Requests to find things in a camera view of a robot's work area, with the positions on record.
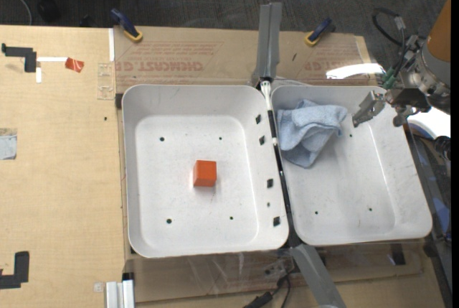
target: blue clamp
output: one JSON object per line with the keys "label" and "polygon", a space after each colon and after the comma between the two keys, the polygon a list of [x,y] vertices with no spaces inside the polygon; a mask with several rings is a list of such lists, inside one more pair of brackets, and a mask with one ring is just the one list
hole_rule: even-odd
{"label": "blue clamp", "polygon": [[117,9],[113,8],[110,11],[110,17],[113,21],[115,21],[117,24],[121,25],[122,28],[124,28],[124,35],[127,36],[127,38],[131,39],[134,42],[139,42],[142,40],[142,33],[134,27],[133,23],[129,20],[127,16],[122,14]]}
{"label": "blue clamp", "polygon": [[334,31],[335,26],[331,24],[331,19],[327,17],[321,24],[319,24],[314,31],[309,32],[304,42],[309,46],[314,46],[321,39],[322,35],[327,31]]}

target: cable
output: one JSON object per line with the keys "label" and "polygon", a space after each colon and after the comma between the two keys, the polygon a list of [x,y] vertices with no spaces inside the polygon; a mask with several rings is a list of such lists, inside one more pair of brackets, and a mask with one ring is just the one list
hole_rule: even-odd
{"label": "cable", "polygon": [[285,305],[287,304],[287,298],[290,294],[290,288],[291,288],[290,279],[288,277],[293,271],[294,270],[290,270],[285,276],[282,276],[280,279],[278,279],[278,282],[276,283],[278,287],[275,288],[273,292],[267,291],[262,296],[255,297],[255,299],[253,299],[248,305],[244,306],[244,308],[263,307],[265,304],[273,300],[273,296],[275,296],[280,291],[280,288],[283,286],[284,281],[286,281],[287,282],[287,294],[285,295],[284,301],[282,305],[280,306],[280,308],[285,308]]}
{"label": "cable", "polygon": [[381,32],[384,35],[384,37],[386,37],[387,39],[392,41],[394,44],[396,44],[396,45],[401,47],[403,45],[403,42],[400,42],[399,40],[393,38],[379,24],[377,17],[378,17],[378,14],[380,14],[380,13],[386,14],[387,16],[391,16],[391,17],[394,17],[394,18],[399,17],[399,15],[397,13],[391,11],[390,9],[387,9],[387,8],[375,8],[374,11],[373,11],[373,14],[372,14],[372,20],[373,20],[374,26],[379,30],[379,32]]}
{"label": "cable", "polygon": [[284,301],[282,302],[282,305],[280,306],[280,308],[285,308],[285,305],[287,304],[287,298],[290,295],[291,285],[290,285],[290,279],[288,278],[288,275],[285,277],[285,280],[287,281],[287,294],[285,295]]}
{"label": "cable", "polygon": [[26,7],[27,13],[29,14],[29,26],[31,26],[32,25],[32,13],[30,12],[30,8],[24,0],[20,0],[20,1]]}
{"label": "cable", "polygon": [[394,71],[394,77],[397,77],[397,75],[399,74],[400,70],[402,69],[403,67],[403,59],[404,59],[404,55],[407,54],[407,42],[406,40],[404,39],[404,29],[400,29],[400,33],[402,34],[402,41],[403,41],[403,44],[402,44],[402,51],[400,53],[400,60],[399,62],[394,65],[393,68],[395,68],[395,71]]}

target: wooden table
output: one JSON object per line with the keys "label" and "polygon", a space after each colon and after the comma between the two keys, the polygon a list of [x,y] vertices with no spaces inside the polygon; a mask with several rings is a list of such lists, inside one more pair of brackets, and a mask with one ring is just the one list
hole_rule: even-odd
{"label": "wooden table", "polygon": [[[96,98],[98,63],[109,61],[108,29],[1,26],[0,42],[33,47],[41,84],[23,59],[0,56],[0,128],[17,129],[17,157],[0,161],[0,269],[13,273],[14,254],[30,253],[29,282],[0,290],[0,307],[103,307],[105,281],[124,265],[117,112]],[[443,307],[430,260],[418,275],[338,285],[348,307]],[[284,292],[267,308],[279,307]],[[255,295],[183,299],[140,307],[241,307]],[[287,307],[314,307],[307,287]]]}

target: towel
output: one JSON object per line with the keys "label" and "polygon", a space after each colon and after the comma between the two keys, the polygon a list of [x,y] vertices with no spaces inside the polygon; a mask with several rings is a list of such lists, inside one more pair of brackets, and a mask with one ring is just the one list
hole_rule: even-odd
{"label": "towel", "polygon": [[16,143],[16,134],[8,136],[0,135],[0,160],[16,158]]}
{"label": "towel", "polygon": [[293,110],[278,111],[279,147],[283,157],[309,168],[333,134],[341,135],[347,109],[302,100]]}

